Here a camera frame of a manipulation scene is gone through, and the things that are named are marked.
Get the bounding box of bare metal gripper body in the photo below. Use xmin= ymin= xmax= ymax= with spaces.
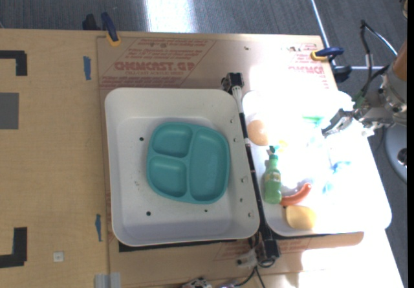
xmin=351 ymin=98 xmax=408 ymax=129

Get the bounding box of green flat item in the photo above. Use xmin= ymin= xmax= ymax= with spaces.
xmin=301 ymin=114 xmax=325 ymax=126

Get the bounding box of orange round biscuit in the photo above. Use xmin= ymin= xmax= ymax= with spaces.
xmin=246 ymin=118 xmax=270 ymax=147

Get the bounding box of orange sausage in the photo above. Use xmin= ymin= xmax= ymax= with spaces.
xmin=279 ymin=182 xmax=313 ymax=207

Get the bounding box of white plastic tray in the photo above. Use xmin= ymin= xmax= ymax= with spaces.
xmin=103 ymin=87 xmax=261 ymax=247
xmin=241 ymin=88 xmax=393 ymax=238

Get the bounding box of green plastic bottle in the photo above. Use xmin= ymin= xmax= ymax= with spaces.
xmin=261 ymin=153 xmax=283 ymax=205

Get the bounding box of thin black and white rod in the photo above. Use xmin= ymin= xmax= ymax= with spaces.
xmin=231 ymin=85 xmax=273 ymax=239

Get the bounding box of green divided plate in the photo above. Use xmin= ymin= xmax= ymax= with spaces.
xmin=146 ymin=121 xmax=232 ymax=206

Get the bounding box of brown cardboard board red print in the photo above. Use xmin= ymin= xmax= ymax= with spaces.
xmin=96 ymin=31 xmax=366 ymax=281

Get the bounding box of black block with thin wires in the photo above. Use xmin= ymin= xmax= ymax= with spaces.
xmin=221 ymin=72 xmax=245 ymax=92
xmin=257 ymin=238 xmax=281 ymax=262

